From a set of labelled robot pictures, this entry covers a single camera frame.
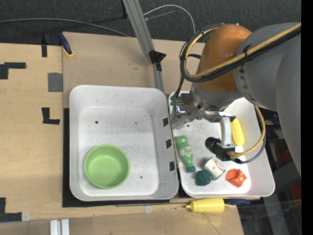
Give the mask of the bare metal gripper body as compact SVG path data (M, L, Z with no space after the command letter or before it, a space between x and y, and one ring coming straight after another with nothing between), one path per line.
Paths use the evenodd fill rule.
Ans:
M205 119L209 122L219 122L222 118L235 119L235 116L224 112L224 108L213 107L200 99L197 94L174 93L171 96L172 123L187 123L193 120Z

